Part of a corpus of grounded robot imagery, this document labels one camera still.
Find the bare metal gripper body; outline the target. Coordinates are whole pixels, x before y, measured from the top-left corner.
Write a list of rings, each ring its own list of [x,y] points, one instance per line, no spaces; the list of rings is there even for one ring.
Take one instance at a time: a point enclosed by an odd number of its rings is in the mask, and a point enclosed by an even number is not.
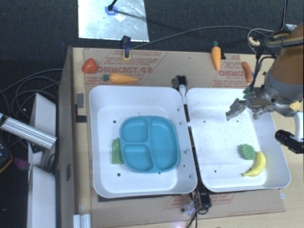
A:
[[[270,86],[254,87],[247,92],[248,108],[267,108],[269,113],[277,112],[282,116],[294,116],[299,112],[299,102],[281,96]]]

